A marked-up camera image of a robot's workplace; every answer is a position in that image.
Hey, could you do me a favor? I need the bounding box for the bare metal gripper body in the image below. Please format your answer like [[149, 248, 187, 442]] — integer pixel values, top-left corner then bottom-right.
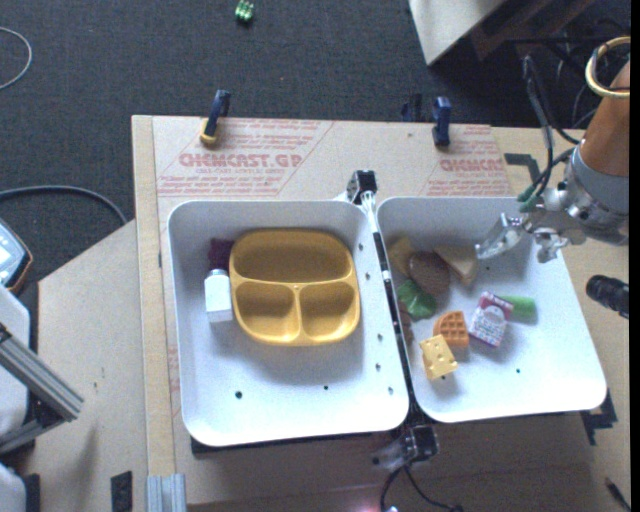
[[519, 173, 630, 246]]

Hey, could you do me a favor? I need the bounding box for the brown toy sausage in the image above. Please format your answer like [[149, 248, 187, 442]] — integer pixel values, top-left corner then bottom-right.
[[398, 299, 416, 347]]

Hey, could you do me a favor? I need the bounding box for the dark red block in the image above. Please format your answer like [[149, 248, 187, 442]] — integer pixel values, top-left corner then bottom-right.
[[207, 237, 236, 272]]

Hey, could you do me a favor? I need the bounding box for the white plastic bottle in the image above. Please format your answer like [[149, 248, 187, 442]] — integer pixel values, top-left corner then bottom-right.
[[203, 268, 235, 324]]

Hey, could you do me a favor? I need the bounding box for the green toy lettuce leaf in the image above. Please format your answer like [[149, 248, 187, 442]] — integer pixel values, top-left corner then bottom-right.
[[396, 279, 438, 322]]

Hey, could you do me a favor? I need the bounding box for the green toy vegetable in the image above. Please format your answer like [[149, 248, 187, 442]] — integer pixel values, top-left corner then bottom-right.
[[499, 294, 538, 322]]

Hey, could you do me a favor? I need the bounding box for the pale yellow toy crisp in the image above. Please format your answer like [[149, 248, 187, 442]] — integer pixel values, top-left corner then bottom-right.
[[388, 236, 416, 279]]

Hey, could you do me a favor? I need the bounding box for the black block with thin wires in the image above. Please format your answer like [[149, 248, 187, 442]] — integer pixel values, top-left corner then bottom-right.
[[371, 424, 441, 469], [343, 169, 379, 206]]

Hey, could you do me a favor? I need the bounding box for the thin black and white rod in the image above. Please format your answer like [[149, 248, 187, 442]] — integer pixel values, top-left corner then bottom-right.
[[365, 198, 417, 427]]

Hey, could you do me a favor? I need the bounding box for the brown toy burger patty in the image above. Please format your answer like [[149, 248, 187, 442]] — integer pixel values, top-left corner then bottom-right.
[[408, 250, 451, 297]]

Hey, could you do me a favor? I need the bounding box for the yellow toy cheese wedge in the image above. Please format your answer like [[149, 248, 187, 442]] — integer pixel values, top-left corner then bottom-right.
[[418, 333, 460, 382]]

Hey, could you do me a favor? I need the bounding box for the white plastic tray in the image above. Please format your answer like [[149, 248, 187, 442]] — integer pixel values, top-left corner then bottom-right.
[[166, 199, 411, 448], [375, 195, 609, 424]]

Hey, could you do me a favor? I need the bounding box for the orange toy waffle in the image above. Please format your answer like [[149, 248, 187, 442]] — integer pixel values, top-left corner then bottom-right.
[[432, 310, 471, 350]]

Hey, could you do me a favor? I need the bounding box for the yellow divided plate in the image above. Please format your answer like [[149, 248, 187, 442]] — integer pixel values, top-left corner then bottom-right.
[[228, 228, 362, 347]]

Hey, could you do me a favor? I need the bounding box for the beige toy bread slice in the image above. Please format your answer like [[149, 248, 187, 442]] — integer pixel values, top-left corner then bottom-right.
[[433, 243, 480, 287]]

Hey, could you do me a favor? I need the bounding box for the brown cardboard board red print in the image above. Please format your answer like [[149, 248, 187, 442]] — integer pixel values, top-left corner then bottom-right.
[[130, 114, 630, 506]]

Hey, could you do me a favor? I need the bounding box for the red and white carton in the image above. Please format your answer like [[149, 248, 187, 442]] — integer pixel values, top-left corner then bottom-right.
[[466, 290, 515, 349]]

